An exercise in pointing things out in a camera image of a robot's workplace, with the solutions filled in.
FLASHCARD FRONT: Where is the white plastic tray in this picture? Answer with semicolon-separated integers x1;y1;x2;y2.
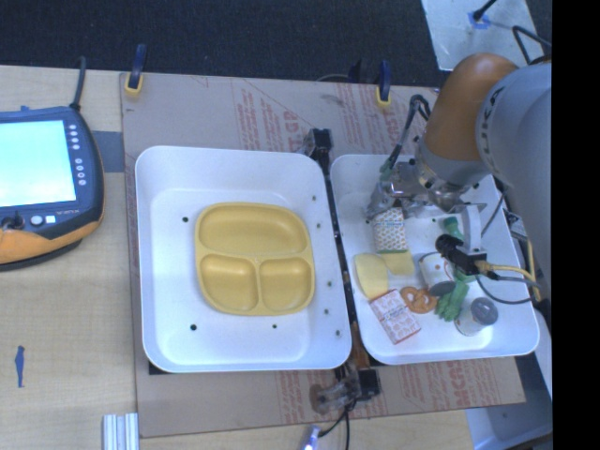
329;153;541;367
134;145;353;374

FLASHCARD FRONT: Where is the tall orange and white carton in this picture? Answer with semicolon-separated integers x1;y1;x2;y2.
372;207;410;255

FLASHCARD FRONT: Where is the green broccoli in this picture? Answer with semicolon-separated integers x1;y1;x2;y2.
433;269;471;323

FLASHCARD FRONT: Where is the black cylinder on white bracket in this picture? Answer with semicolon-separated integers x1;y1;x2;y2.
434;203;489;272

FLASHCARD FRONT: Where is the pale yellow cheese slice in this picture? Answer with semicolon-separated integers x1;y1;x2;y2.
382;249;416;278

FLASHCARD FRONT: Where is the thin black and white rod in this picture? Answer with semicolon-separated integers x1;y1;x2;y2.
320;155;363;370

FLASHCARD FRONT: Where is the flat orange and white carton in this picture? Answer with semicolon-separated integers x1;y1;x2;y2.
368;289;422;346

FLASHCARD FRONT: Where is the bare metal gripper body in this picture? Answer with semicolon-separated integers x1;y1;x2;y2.
387;158;488;216

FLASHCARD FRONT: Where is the orange pretzel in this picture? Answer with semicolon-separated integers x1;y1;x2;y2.
399;286;440;315

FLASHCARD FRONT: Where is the white can with orange print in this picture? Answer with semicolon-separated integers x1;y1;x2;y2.
417;250;458;298

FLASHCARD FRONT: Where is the brown cardboard board, red print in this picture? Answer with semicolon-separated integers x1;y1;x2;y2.
119;71;527;440

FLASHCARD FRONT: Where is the green bottle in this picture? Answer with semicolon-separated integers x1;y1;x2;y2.
442;216;466;242

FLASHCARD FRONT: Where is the pale yellow cheese wedge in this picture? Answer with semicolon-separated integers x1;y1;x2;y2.
353;252;391;301

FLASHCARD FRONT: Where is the black block with thin wires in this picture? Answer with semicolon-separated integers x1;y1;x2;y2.
354;367;382;400
303;127;335;159

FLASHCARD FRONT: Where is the yellow divided plate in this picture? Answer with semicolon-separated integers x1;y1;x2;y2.
194;202;316;318

